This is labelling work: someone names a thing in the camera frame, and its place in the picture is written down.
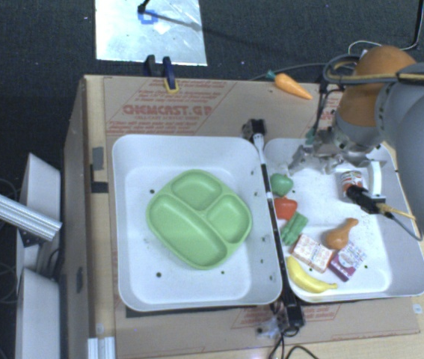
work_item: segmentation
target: green divided plate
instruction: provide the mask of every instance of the green divided plate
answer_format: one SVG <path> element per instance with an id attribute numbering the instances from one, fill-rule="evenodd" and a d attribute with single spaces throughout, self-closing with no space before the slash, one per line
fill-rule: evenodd
<path id="1" fill-rule="evenodd" d="M 243 243 L 251 230 L 251 214 L 218 178 L 189 170 L 153 196 L 147 223 L 181 260 L 196 269 L 212 269 Z"/>

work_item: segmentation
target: toy red pepper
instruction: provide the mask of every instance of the toy red pepper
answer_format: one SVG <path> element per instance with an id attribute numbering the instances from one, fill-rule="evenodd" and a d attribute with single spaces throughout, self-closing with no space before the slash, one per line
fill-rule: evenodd
<path id="1" fill-rule="evenodd" d="M 286 219 L 289 221 L 295 214 L 297 207 L 298 203 L 295 200 L 290 200 L 286 197 L 274 199 L 274 210 L 279 219 Z"/>

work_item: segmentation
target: cardboard box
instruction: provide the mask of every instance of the cardboard box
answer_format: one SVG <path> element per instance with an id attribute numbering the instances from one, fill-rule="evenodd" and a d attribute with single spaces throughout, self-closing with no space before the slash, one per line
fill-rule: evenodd
<path id="1" fill-rule="evenodd" d="M 268 82 L 179 80 L 169 94 L 154 78 L 85 76 L 64 149 L 67 353 L 86 358 L 88 337 L 115 336 L 119 359 L 156 358 L 274 345 L 257 335 L 268 306 L 175 313 L 127 310 L 117 292 L 117 249 L 111 148 L 129 133 L 239 136 L 263 118 L 272 138 L 303 138 L 315 120 L 315 99 Z M 332 99 L 325 112 L 336 107 Z M 419 332 L 410 298 L 307 305 L 305 326 L 290 343 L 383 337 Z"/>

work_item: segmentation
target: small bottle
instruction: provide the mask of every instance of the small bottle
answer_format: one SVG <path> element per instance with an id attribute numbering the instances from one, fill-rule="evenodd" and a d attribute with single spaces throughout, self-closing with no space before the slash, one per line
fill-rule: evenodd
<path id="1" fill-rule="evenodd" d="M 342 199 L 346 202 L 351 200 L 346 195 L 346 190 L 352 185 L 363 187 L 363 175 L 360 171 L 346 171 L 339 176 L 342 188 Z"/>

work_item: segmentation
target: yellow banana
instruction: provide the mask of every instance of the yellow banana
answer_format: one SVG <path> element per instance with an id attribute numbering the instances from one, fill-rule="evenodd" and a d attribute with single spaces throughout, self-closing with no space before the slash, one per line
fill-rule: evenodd
<path id="1" fill-rule="evenodd" d="M 292 256 L 286 258 L 286 267 L 288 268 L 289 277 L 296 286 L 303 290 L 319 293 L 328 289 L 338 288 L 336 283 L 326 283 L 323 282 L 323 280 L 309 276 L 308 273 L 300 266 L 300 263 L 298 263 L 298 261 Z"/>

